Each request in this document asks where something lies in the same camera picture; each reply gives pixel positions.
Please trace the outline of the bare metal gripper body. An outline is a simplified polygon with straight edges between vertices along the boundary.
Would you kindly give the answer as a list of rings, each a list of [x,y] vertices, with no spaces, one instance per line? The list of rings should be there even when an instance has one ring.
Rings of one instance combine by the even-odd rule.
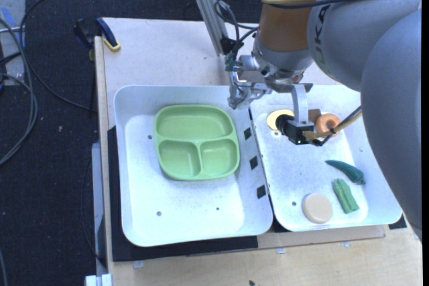
[[[309,54],[254,54],[241,56],[231,73],[231,93],[289,92],[313,63]]]

